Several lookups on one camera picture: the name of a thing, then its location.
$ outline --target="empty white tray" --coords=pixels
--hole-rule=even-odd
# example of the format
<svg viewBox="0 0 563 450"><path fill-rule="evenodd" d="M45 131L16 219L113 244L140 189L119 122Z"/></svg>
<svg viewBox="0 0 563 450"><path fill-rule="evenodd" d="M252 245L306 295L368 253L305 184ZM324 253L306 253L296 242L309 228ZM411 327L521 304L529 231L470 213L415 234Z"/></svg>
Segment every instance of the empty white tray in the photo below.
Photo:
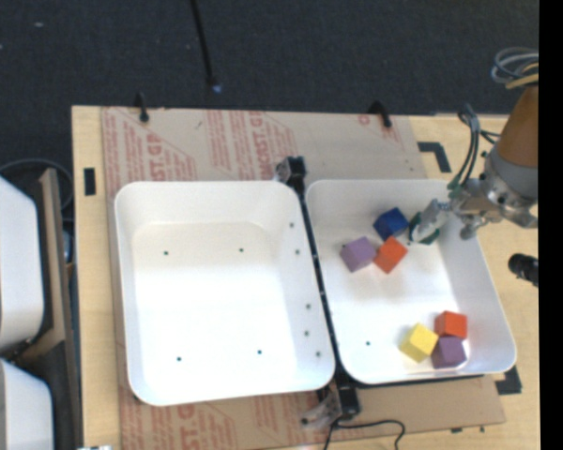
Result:
<svg viewBox="0 0 563 450"><path fill-rule="evenodd" d="M48 385L0 358L0 450L52 450Z"/></svg>
<svg viewBox="0 0 563 450"><path fill-rule="evenodd" d="M398 207L410 220L433 198L448 199L447 183L431 180L318 181L307 192L339 354L348 373L366 384L503 372L515 362L515 344L477 238L462 240L451 216L430 246L399 241L408 253L389 273L374 263L350 273L342 245L367 236L381 245L373 223ZM468 317L467 360L434 369L403 354L399 344L415 323L434 329L444 310Z"/></svg>
<svg viewBox="0 0 563 450"><path fill-rule="evenodd" d="M129 383L153 405L314 390L335 361L296 193L137 182L114 203Z"/></svg>
<svg viewBox="0 0 563 450"><path fill-rule="evenodd" d="M0 176L0 351L34 337L43 312L37 209Z"/></svg>

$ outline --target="black fabric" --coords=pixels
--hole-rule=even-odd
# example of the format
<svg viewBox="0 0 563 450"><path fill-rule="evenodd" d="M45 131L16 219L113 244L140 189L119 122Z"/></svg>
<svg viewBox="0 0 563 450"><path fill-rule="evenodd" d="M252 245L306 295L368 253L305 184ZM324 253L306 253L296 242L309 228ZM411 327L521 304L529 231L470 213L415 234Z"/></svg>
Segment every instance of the black fabric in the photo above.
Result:
<svg viewBox="0 0 563 450"><path fill-rule="evenodd" d="M496 52L539 47L540 0L0 0L0 165L70 168L70 107L508 113Z"/></svg>

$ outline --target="orange cube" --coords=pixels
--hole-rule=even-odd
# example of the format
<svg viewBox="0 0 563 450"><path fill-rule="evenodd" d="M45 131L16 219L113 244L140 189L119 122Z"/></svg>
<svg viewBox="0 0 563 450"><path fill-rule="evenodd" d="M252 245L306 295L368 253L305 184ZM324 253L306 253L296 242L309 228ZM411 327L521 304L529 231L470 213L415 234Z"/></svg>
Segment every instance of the orange cube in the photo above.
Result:
<svg viewBox="0 0 563 450"><path fill-rule="evenodd" d="M453 311L443 311L434 320L434 331L440 337L467 338L467 316Z"/></svg>
<svg viewBox="0 0 563 450"><path fill-rule="evenodd" d="M403 259L406 252L406 247L395 237L390 236L377 250L373 262L389 274L398 262Z"/></svg>

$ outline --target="cube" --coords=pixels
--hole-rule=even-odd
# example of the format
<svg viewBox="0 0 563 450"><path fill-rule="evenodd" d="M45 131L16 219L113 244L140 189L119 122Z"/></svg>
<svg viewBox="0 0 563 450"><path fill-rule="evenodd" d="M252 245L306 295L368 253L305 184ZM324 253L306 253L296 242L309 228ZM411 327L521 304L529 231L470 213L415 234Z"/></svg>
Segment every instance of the cube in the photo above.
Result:
<svg viewBox="0 0 563 450"><path fill-rule="evenodd" d="M377 249L373 262L389 274L406 255L406 247L393 236Z"/></svg>
<svg viewBox="0 0 563 450"><path fill-rule="evenodd" d="M398 207L394 207L380 215L373 224L375 230L383 240L403 233L408 227L409 222L404 217L403 212Z"/></svg>
<svg viewBox="0 0 563 450"><path fill-rule="evenodd" d="M463 341L458 337L440 337L431 357L434 368L457 367L467 359Z"/></svg>
<svg viewBox="0 0 563 450"><path fill-rule="evenodd" d="M375 257L375 248L367 237L362 236L346 244L340 251L340 256L351 272L356 272L369 265Z"/></svg>
<svg viewBox="0 0 563 450"><path fill-rule="evenodd" d="M416 323L404 336L399 349L416 362L422 362L434 351L438 335L422 323Z"/></svg>
<svg viewBox="0 0 563 450"><path fill-rule="evenodd" d="M467 316L454 311L443 311L434 320L434 331L440 337L467 338Z"/></svg>

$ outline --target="wooden table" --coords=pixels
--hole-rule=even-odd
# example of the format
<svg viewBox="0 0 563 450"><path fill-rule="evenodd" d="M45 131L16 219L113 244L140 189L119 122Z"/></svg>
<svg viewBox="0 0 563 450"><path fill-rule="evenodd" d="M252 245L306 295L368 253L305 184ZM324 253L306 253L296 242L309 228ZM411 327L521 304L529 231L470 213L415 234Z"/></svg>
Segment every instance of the wooden table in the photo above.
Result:
<svg viewBox="0 0 563 450"><path fill-rule="evenodd" d="M412 116L409 121L418 142L441 143L453 170L460 167L467 152L468 131L455 115ZM480 121L484 129L500 132L506 118L484 116ZM121 435L100 107L72 109L72 140L84 445L111 444L118 450ZM452 177L452 173L440 171L433 153L424 153L422 158L428 177ZM95 169L96 189L91 198L82 198L87 168ZM538 231L523 230L505 221L482 228L479 240L517 344L516 366L523 392L502 397L505 424L483 431L476 427L458 433L407 434L401 440L401 450L540 448L539 292L531 283L517 279L507 266L514 253L538 256ZM373 450L390 448L392 441L391 437L381 437L335 442L331 447Z"/></svg>

